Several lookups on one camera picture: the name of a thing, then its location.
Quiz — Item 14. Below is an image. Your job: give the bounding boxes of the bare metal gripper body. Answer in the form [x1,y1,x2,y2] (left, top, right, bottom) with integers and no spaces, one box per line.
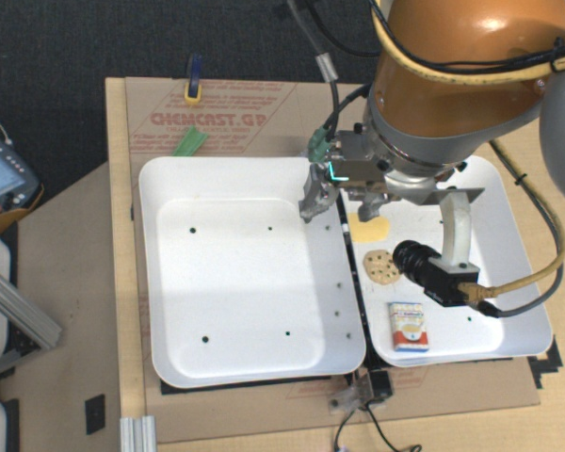
[327,129,458,205]

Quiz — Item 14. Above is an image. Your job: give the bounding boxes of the pale yellow flat slice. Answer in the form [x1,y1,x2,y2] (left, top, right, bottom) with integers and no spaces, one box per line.
[347,212,391,244]

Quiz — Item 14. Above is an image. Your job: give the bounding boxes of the tan biscuit with dark chips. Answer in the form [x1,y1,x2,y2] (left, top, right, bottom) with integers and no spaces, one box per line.
[363,249,402,287]

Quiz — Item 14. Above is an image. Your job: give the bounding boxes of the thin black and white rod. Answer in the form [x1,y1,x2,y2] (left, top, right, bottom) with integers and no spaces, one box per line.
[335,194,374,367]

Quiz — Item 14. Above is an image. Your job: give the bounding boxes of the white plastic tray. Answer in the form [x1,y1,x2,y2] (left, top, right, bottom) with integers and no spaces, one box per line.
[338,154,555,368]
[137,156,367,389]

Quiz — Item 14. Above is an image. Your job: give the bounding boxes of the brown cardboard board, red print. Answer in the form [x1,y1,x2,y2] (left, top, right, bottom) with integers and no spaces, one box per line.
[124,76,542,444]

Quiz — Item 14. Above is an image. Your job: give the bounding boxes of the red and white carton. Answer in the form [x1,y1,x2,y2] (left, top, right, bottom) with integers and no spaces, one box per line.
[387,301,431,353]

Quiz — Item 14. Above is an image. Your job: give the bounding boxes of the green ridged strip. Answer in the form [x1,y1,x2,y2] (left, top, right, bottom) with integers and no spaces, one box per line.
[170,125,209,157]

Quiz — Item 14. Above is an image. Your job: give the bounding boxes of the black cylinder on white bracket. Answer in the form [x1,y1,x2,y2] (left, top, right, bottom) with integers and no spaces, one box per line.
[392,189,481,309]

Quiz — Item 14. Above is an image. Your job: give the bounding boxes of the black block with thin wires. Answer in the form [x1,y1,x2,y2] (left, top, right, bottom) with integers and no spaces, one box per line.
[365,369,395,402]

